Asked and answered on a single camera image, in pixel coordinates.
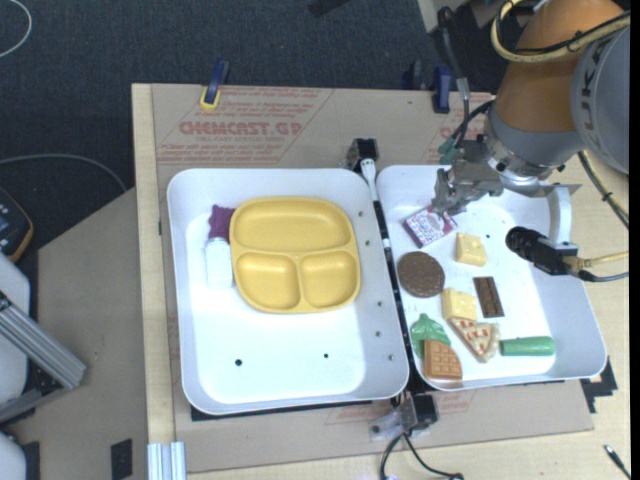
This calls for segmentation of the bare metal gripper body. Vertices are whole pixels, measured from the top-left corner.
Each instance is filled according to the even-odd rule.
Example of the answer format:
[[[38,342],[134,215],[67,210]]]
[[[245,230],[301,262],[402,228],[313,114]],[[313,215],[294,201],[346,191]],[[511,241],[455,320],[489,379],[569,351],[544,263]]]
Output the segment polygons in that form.
[[[446,198],[500,196],[505,189],[533,195],[552,168],[518,157],[497,142],[463,141],[446,152]]]

